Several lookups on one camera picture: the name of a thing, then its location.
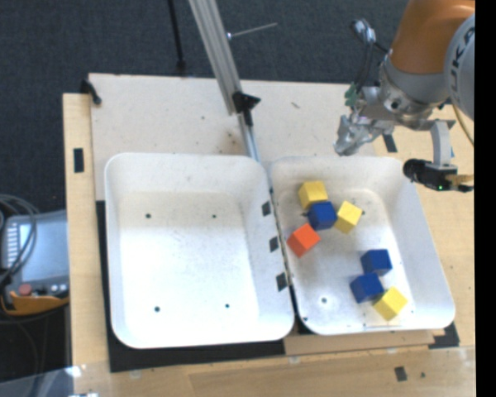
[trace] wooden table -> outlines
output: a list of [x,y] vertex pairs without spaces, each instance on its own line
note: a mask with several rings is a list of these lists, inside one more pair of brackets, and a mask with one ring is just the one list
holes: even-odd
[[[81,371],[75,380],[75,392],[198,397],[406,396],[417,392],[426,396],[475,395],[474,193],[438,193],[423,186],[417,187],[419,197],[455,300],[458,347],[428,347],[445,334],[443,330],[336,337],[305,336],[293,331],[284,339],[285,356],[111,373],[95,210],[95,201],[103,190],[96,176],[100,175],[103,157],[107,157],[103,152],[107,148],[125,150],[126,140],[115,143],[114,131],[105,131],[96,123],[99,110],[114,116],[112,125],[118,124],[118,117],[129,120],[132,113],[150,111],[150,121],[158,122],[160,128],[157,133],[165,136],[173,133],[162,127],[166,116],[198,114],[203,121],[226,122],[231,128],[233,139],[215,146],[212,152],[243,154],[244,150],[235,118],[224,118],[224,103],[213,79],[91,74],[90,80],[103,100],[102,106],[94,106],[87,94],[63,96],[72,358]],[[245,93],[262,99],[254,116],[263,164],[282,155],[334,155],[335,126],[339,116],[347,113],[343,103],[346,85],[265,81],[242,84]],[[434,117],[452,119],[454,113],[447,107]],[[289,127],[276,131],[275,120],[285,118]],[[132,129],[133,123],[128,122],[128,128]],[[181,123],[177,127],[185,127],[188,134],[198,134],[199,125]],[[473,131],[472,122],[469,129]],[[387,155],[401,161],[432,158],[428,133],[400,127],[393,136],[397,153],[388,153],[381,139],[360,153]],[[451,139],[453,163],[459,166],[460,173],[472,174],[474,150],[459,124],[452,128]],[[155,141],[154,145],[143,137],[139,141],[138,147],[145,149],[172,149],[172,143],[165,140]],[[136,147],[136,139],[131,146]],[[207,152],[205,146],[199,151]],[[83,157],[83,166],[77,163],[78,155]]]

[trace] empty white tray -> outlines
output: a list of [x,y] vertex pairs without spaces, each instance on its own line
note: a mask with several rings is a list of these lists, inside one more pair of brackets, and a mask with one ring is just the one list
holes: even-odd
[[[336,210],[344,200],[364,214],[345,234],[334,227],[298,258],[285,246],[298,314],[323,335],[353,332],[439,329],[449,325],[455,306],[436,253],[417,191],[392,158],[291,157],[271,167],[274,203],[283,239],[308,221],[298,190],[305,181],[324,182]],[[350,282],[363,274],[360,256],[386,248],[393,269],[381,277],[408,299],[400,314],[384,320],[371,302],[356,303]]]
[[112,327],[129,347],[278,340],[293,326],[263,167],[125,153],[105,169]]

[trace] black bracket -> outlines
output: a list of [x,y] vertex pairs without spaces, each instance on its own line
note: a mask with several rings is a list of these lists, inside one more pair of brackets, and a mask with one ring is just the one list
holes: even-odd
[[101,104],[102,99],[98,96],[98,92],[88,79],[83,79],[81,81],[81,94],[90,94],[94,104]]
[[233,104],[237,113],[242,113],[245,117],[245,123],[248,127],[254,126],[254,120],[251,117],[251,109],[261,101],[260,98],[244,94],[241,91],[235,91],[233,96]]

